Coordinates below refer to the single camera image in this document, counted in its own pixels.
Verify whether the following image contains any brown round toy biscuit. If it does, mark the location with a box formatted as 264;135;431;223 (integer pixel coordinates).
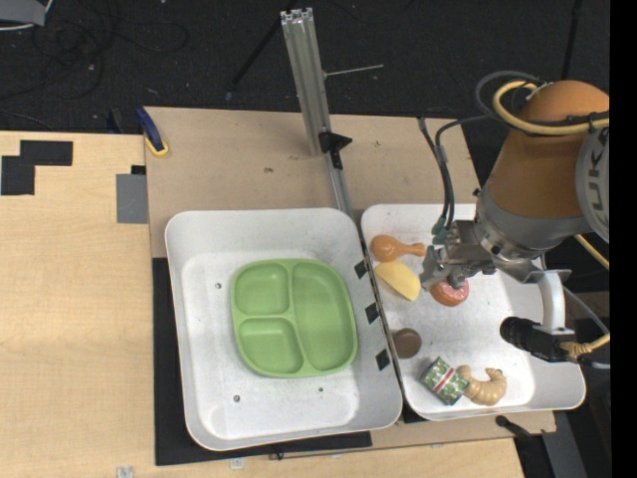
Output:
391;327;424;360

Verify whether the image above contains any thin black and white rod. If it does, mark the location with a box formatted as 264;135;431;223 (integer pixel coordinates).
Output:
325;152;405;410

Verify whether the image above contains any white plastic tray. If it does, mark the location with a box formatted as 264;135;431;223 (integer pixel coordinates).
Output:
163;207;404;452
359;202;588;422

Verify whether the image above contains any orange toy chicken drumstick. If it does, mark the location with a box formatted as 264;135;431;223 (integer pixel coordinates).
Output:
369;233;428;264

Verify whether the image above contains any brown cardboard board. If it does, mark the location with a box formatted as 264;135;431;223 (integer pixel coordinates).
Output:
142;106;557;455

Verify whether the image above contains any yellow toy food wedge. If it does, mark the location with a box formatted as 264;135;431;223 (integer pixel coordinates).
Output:
373;260;423;303

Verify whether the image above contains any green and red small carton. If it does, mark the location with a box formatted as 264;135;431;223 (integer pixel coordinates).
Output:
419;356;471;407

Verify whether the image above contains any black cylinder on white bracket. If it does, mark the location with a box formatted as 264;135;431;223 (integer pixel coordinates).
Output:
499;267;578;363

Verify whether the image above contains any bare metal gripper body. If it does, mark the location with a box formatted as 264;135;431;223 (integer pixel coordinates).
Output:
426;219;544;279

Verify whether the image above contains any green divided plate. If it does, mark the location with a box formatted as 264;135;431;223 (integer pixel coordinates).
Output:
229;257;359;379

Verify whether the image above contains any pink frosted toy doughnut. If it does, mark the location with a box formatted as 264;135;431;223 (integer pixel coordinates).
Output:
428;278;471;309

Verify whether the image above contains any tan toy croissant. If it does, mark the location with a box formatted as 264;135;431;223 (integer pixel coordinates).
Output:
456;363;509;408

